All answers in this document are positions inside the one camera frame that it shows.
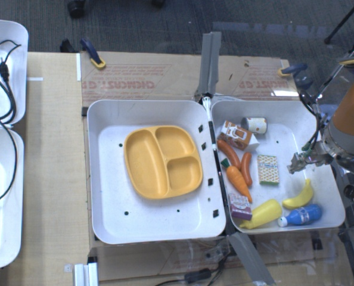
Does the yellow bottle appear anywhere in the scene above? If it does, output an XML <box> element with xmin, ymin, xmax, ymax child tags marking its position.
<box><xmin>239</xmin><ymin>198</ymin><xmax>283</xmax><ymax>230</ymax></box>

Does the yellow banana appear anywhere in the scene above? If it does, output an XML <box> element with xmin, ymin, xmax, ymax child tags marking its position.
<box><xmin>281</xmin><ymin>178</ymin><xmax>315</xmax><ymax>210</ymax></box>

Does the black chair base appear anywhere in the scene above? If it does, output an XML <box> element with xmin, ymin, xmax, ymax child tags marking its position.
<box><xmin>67</xmin><ymin>0</ymin><xmax>167</xmax><ymax>19</ymax></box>

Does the orange and white carton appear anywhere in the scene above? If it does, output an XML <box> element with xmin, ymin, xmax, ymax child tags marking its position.
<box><xmin>216</xmin><ymin>120</ymin><xmax>260</xmax><ymax>152</ymax></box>

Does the black cable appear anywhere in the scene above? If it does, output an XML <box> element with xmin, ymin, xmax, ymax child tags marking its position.
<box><xmin>0</xmin><ymin>39</ymin><xmax>22</xmax><ymax>207</ymax></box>

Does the brown cardboard board, red print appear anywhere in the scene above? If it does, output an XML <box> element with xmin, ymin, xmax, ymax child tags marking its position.
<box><xmin>79</xmin><ymin>50</ymin><xmax>346</xmax><ymax>282</ymax></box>

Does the blue bottle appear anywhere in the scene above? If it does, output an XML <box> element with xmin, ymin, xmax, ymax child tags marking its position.
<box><xmin>277</xmin><ymin>203</ymin><xmax>324</xmax><ymax>228</ymax></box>

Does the white plastic tray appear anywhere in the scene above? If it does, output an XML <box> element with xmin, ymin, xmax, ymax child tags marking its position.
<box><xmin>0</xmin><ymin>126</ymin><xmax>25</xmax><ymax>270</ymax></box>
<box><xmin>210</xmin><ymin>100</ymin><xmax>346</xmax><ymax>235</ymax></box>
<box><xmin>0</xmin><ymin>17</ymin><xmax>29</xmax><ymax>128</ymax></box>
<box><xmin>86</xmin><ymin>99</ymin><xmax>227</xmax><ymax>245</ymax></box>

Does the orange carrot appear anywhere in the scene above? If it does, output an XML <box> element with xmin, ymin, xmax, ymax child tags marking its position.
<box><xmin>220</xmin><ymin>158</ymin><xmax>253</xmax><ymax>204</ymax></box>

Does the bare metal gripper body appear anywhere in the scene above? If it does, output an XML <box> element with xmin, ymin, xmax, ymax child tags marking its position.
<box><xmin>305</xmin><ymin>141</ymin><xmax>354</xmax><ymax>167</ymax></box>

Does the yellow divided plate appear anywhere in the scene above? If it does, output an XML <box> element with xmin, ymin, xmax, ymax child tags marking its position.
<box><xmin>123</xmin><ymin>125</ymin><xmax>204</xmax><ymax>200</ymax></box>

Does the white and orange can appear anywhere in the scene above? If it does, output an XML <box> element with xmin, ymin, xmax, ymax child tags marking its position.
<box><xmin>240</xmin><ymin>116</ymin><xmax>268</xmax><ymax>135</ymax></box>

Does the purple and pink carton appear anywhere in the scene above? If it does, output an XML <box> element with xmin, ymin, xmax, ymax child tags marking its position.
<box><xmin>228</xmin><ymin>192</ymin><xmax>253</xmax><ymax>221</ymax></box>

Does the orange sausage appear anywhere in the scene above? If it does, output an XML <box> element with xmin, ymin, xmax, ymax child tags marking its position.
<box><xmin>216</xmin><ymin>139</ymin><xmax>243</xmax><ymax>170</ymax></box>
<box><xmin>240</xmin><ymin>151</ymin><xmax>253</xmax><ymax>188</ymax></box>

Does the white patterned packet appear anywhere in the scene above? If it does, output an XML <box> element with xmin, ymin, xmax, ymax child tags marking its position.
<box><xmin>256</xmin><ymin>154</ymin><xmax>281</xmax><ymax>186</ymax></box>

